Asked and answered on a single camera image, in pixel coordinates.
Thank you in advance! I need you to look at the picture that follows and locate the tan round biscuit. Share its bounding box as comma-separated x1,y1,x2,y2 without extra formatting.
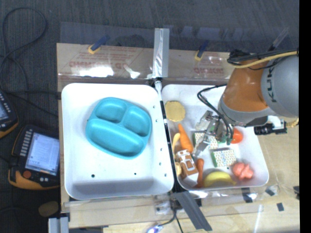
164,100,186,123

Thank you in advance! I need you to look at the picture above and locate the orange carrot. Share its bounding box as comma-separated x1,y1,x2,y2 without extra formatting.
177,123,194,154

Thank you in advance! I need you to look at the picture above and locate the brown cardboard board red print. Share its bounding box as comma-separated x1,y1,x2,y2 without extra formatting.
56,42,299,229

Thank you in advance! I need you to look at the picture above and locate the brown and white carton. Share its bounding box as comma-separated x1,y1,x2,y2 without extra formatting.
174,150,199,180

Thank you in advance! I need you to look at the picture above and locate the red-orange round toy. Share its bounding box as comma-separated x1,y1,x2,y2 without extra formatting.
229,128,244,145

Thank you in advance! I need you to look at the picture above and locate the orange sausage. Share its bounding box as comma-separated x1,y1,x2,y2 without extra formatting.
194,158,205,189

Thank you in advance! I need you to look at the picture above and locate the pale yellow curved toy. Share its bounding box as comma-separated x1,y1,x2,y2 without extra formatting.
172,133,181,153

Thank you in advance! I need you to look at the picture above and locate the blue divided plate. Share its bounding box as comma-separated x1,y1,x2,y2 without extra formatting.
85,97,153,160

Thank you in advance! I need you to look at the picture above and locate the pink lumpy toy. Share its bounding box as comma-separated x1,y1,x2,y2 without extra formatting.
232,162,255,181

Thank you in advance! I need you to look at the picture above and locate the yellow banana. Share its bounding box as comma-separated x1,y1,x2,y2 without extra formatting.
202,171,237,188

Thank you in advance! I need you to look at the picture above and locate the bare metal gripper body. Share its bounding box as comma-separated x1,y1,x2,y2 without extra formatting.
206,115,234,143

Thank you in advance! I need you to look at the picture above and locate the white plastic tray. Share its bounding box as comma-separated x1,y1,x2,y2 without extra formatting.
161,83,270,192
61,83,175,200

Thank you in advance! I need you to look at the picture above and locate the green and white packet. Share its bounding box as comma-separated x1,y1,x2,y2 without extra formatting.
192,132,219,150
210,148,237,168

